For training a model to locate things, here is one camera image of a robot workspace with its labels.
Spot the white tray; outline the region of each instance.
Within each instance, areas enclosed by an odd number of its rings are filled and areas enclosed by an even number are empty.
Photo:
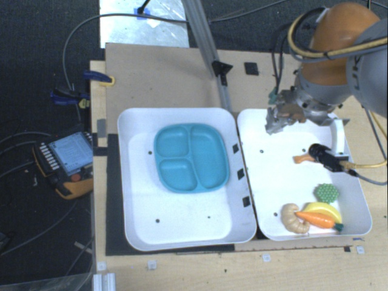
[[[292,157],[304,154],[313,143],[331,147],[330,127],[318,127],[307,121],[268,135],[265,130],[267,110],[248,109],[238,116],[238,128],[248,169],[250,188],[261,231],[266,237],[290,240],[323,236],[363,235],[372,228],[372,218],[358,178],[332,173],[319,163],[295,164]],[[345,154],[350,156],[345,143]],[[293,202],[302,208],[317,201],[313,194],[318,184],[332,183],[339,191],[332,205],[343,217],[342,232],[311,226],[307,234],[286,230],[281,222],[281,208]]]
[[[155,135],[173,124],[208,124],[221,134],[230,176],[219,190],[182,194],[159,180],[153,156]],[[239,139],[233,116],[217,108],[128,109],[118,119],[125,235],[142,251],[243,243],[256,233]]]

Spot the electronic device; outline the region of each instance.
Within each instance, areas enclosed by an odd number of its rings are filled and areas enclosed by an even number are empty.
[[[33,155],[41,173],[64,199],[93,190],[93,147],[83,126],[37,141]]]

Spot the toy carrot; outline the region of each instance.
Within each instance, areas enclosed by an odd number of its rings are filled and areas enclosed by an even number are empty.
[[[338,231],[342,231],[344,225],[336,223],[334,219],[329,215],[324,215],[318,212],[295,212],[296,216],[311,223],[314,226],[318,226],[322,229],[331,229],[332,227]]]

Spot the orange object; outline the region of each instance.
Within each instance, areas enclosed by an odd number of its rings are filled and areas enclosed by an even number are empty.
[[[341,231],[344,227],[343,224],[336,223],[331,216],[324,215],[323,213],[298,211],[295,212],[295,214],[298,218],[301,218],[322,229],[331,229],[334,227],[335,229]]]
[[[304,161],[315,162],[315,158],[313,158],[310,154],[306,153],[303,155],[294,156],[293,161],[295,162],[295,164],[300,164]]]
[[[75,173],[74,175],[71,175],[70,179],[73,181],[73,182],[78,182],[79,180],[81,180],[81,175],[79,173]]]
[[[317,51],[339,50],[353,45],[368,27],[380,19],[368,8],[344,2],[332,7],[319,22],[310,48]],[[302,65],[302,74],[309,82],[319,85],[346,85],[347,58]]]

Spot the toy fruit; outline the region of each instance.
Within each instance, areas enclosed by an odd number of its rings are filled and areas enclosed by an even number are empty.
[[[334,202],[337,199],[338,195],[338,190],[333,184],[320,184],[315,189],[315,196],[318,198],[318,200],[321,202],[326,202],[328,204]]]
[[[322,229],[331,229],[334,228],[338,231],[342,231],[344,225],[341,223],[336,223],[331,216],[324,215],[323,213],[318,212],[295,212],[295,215],[314,226],[318,226]]]
[[[295,215],[295,211],[299,210],[296,204],[286,204],[281,210],[281,221],[287,230],[297,234],[307,233],[310,229],[310,223],[301,222]]]
[[[342,223],[342,217],[339,211],[325,202],[311,202],[303,212],[316,212],[331,216],[336,223]]]

